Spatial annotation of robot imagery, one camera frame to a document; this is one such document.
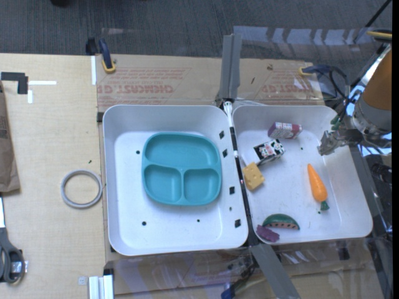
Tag white plastic tray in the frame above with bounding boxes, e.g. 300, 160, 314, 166
102, 104, 249, 257
232, 105, 374, 245

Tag green watermelon slice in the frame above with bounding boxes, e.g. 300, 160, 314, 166
261, 213, 300, 231

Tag grey handled scissors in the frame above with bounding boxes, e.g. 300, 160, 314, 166
0, 194, 26, 285

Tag teal divided plate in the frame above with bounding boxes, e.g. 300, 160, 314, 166
141, 131, 223, 207

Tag brown cardboard board red print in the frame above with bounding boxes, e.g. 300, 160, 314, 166
95, 54, 377, 296

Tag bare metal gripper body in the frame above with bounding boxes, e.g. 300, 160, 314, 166
335, 123, 391, 148

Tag yellow cheese wedge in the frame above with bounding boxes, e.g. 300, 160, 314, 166
242, 162, 266, 192

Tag purple and white carton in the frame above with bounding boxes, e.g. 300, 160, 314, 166
267, 121, 303, 140

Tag cow print milk carton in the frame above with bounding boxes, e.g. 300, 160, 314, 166
241, 138, 286, 168

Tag white tape ring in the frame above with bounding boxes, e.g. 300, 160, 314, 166
60, 169, 103, 209

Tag brown paper bag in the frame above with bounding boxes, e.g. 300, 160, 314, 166
0, 81, 21, 193

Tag orange carrot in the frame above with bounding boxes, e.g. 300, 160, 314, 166
307, 163, 330, 212

